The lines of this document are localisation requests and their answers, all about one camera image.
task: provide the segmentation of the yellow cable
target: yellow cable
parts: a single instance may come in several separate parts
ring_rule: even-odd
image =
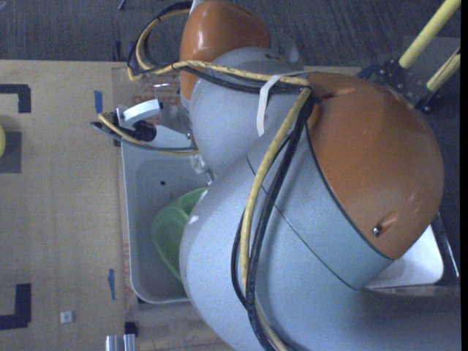
[[[131,143],[138,144],[139,146],[148,146],[148,147],[153,147],[150,146],[149,144],[146,144],[142,142],[141,140],[133,138],[133,136],[128,135],[125,131],[119,129],[116,125],[114,125],[112,122],[109,121],[108,119],[109,113],[100,113],[97,115],[97,118],[109,129],[114,131],[116,134],[120,135],[123,137],[123,139],[128,140]],[[155,152],[158,152],[160,154],[166,154],[166,155],[172,155],[172,156],[194,156],[196,154],[199,154],[199,151],[197,149],[194,149],[193,151],[164,151],[164,150],[155,150]]]
[[[162,20],[172,17],[174,15],[179,15],[189,10],[183,10],[178,12],[169,13],[152,21],[146,28],[143,30],[140,38],[137,41],[135,47],[135,54],[137,57],[138,65],[144,70],[150,70],[151,67],[144,62],[143,57],[141,56],[141,49],[143,47],[143,41],[148,36],[149,32]],[[224,67],[222,65],[215,65],[210,62],[206,61],[197,61],[197,60],[187,60],[187,61],[178,61],[174,64],[171,64],[167,67],[161,69],[155,69],[151,71],[151,73],[155,75],[161,75],[171,70],[177,70],[183,67],[202,67],[205,69],[212,69],[217,72],[223,72],[230,75],[237,75],[243,78],[249,78],[252,80],[261,80],[267,82],[271,76],[264,75],[259,73],[248,72],[246,70],[239,70],[236,68],[231,67]],[[286,118],[284,119],[282,125],[279,127],[278,132],[276,133],[275,137],[273,138],[268,150],[263,157],[262,162],[257,171],[257,175],[255,176],[254,183],[252,184],[252,188],[249,193],[249,197],[247,199],[246,204],[246,212],[244,214],[244,220],[241,229],[241,250],[240,250],[240,257],[241,257],[241,273],[242,273],[242,280],[244,283],[244,287],[246,287],[246,275],[247,269],[249,267],[249,242],[250,242],[250,232],[252,229],[252,217],[253,217],[253,210],[255,207],[255,203],[257,202],[258,194],[260,192],[260,188],[262,186],[263,180],[266,177],[268,170],[270,169],[271,164],[273,163],[273,159],[276,156],[282,141],[287,135],[289,128],[293,125],[294,120],[297,118],[301,108],[307,101],[311,93],[310,85],[311,83],[307,79],[297,78],[297,77],[281,77],[279,79],[281,82],[289,83],[298,86],[304,86],[305,88],[301,91],[298,98],[296,99],[295,103],[292,105],[290,111],[288,112]],[[273,329],[270,327],[268,322],[266,321],[258,303],[255,304],[257,307],[258,319],[260,326],[262,327],[265,335],[271,341],[271,343],[279,350],[279,351],[288,351],[286,345],[282,342],[282,340],[275,334]]]
[[[137,80],[140,80],[143,77],[141,74],[133,75],[133,71],[132,71],[132,69],[130,69],[130,67],[127,67],[127,74],[129,76],[129,79],[132,82],[136,82]]]
[[[282,141],[287,135],[288,130],[293,125],[294,120],[297,118],[301,108],[306,103],[307,98],[311,93],[310,88],[304,88],[292,105],[282,125],[279,127],[278,132],[271,141],[268,150],[263,157],[260,166],[258,167],[257,174],[254,178],[252,188],[250,189],[249,197],[247,198],[246,209],[244,211],[244,219],[242,221],[241,228],[241,245],[240,245],[240,260],[241,260],[241,275],[244,289],[246,289],[247,270],[249,268],[249,245],[250,245],[250,234],[252,229],[252,218],[254,213],[255,203],[257,202],[258,194],[262,187],[262,183],[273,163],[274,157],[278,153],[279,147]],[[268,339],[271,340],[272,344],[279,351],[287,351],[286,345],[283,341],[275,334],[273,329],[267,323],[263,313],[256,303],[259,323]]]
[[[141,55],[141,48],[143,47],[143,42],[145,38],[149,35],[152,29],[156,27],[158,23],[161,23],[163,20],[168,18],[174,17],[176,15],[182,15],[184,13],[190,12],[190,9],[183,9],[183,10],[176,10],[175,12],[167,13],[166,15],[162,15],[154,20],[152,20],[143,30],[140,37],[138,38],[137,45],[135,47],[135,55],[137,56],[138,65],[142,67],[144,70],[151,69],[153,66],[148,65],[144,62],[143,57]]]

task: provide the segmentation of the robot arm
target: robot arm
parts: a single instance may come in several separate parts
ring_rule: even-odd
[[[434,319],[453,325],[452,303],[434,302],[409,331],[414,302],[363,289],[437,213],[443,164],[431,130],[386,88],[304,72],[297,49],[273,37],[225,1],[198,4],[186,23],[172,68],[214,173],[181,242],[187,295],[237,350],[442,346]],[[258,94],[274,75],[260,136]]]

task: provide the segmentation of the gray carpet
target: gray carpet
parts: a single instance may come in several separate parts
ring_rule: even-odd
[[[0,0],[0,59],[112,61],[144,25],[186,0]],[[309,65],[361,66],[402,53],[444,0],[230,0],[296,42]],[[184,22],[164,22],[154,35],[159,59],[177,59]],[[461,36],[458,11],[439,34]],[[446,191],[442,216],[459,262],[459,83],[449,83],[428,120],[442,146]]]

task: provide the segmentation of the small white label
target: small white label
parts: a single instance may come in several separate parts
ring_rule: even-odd
[[[72,311],[60,312],[60,323],[67,324],[69,322],[73,322],[73,312]]]

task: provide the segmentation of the metal bracket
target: metal bracket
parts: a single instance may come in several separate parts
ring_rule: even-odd
[[[431,94],[425,82],[417,79],[411,71],[402,68],[394,58],[387,60],[366,79],[380,86],[391,87],[413,106],[418,105],[422,99]]]
[[[160,114],[161,107],[158,99],[142,102],[134,107],[119,106],[116,110],[118,124],[125,129],[135,130],[133,125],[144,118]]]

